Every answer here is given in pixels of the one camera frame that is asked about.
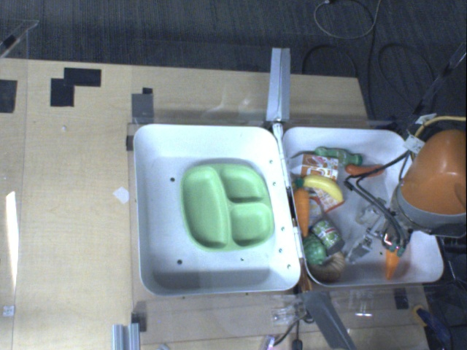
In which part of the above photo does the green and white can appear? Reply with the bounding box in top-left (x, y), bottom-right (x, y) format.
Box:
top-left (309, 219), bottom-right (346, 253)

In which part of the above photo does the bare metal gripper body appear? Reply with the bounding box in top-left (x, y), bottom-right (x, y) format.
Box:
top-left (367, 203), bottom-right (413, 251)

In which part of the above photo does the green broccoli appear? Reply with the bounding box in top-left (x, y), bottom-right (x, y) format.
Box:
top-left (302, 233), bottom-right (328, 266)

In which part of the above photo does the green bottle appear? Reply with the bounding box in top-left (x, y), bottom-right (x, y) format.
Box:
top-left (313, 146), bottom-right (364, 166)

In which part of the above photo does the yellow banana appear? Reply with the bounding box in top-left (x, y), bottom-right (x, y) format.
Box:
top-left (302, 174), bottom-right (345, 204)

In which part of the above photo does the orange and white carton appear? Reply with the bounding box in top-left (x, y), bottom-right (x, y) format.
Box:
top-left (290, 153), bottom-right (340, 182)

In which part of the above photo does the white plastic tray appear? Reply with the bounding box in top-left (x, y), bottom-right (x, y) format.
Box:
top-left (132, 123), bottom-right (302, 298)
top-left (282, 126), bottom-right (445, 288)

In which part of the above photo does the green divided plate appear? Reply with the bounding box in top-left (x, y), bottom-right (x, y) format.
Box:
top-left (180, 161), bottom-right (276, 249)

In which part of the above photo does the red sausage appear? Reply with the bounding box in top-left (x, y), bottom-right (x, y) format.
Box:
top-left (344, 163), bottom-right (386, 179)

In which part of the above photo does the orange packet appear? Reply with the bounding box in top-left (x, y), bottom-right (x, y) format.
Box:
top-left (309, 190), bottom-right (344, 219)

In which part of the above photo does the brown doughnut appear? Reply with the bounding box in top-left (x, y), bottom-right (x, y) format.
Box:
top-left (309, 251), bottom-right (347, 283)

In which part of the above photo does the orange carrot with green top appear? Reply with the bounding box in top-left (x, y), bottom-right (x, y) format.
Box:
top-left (293, 178), bottom-right (312, 238)

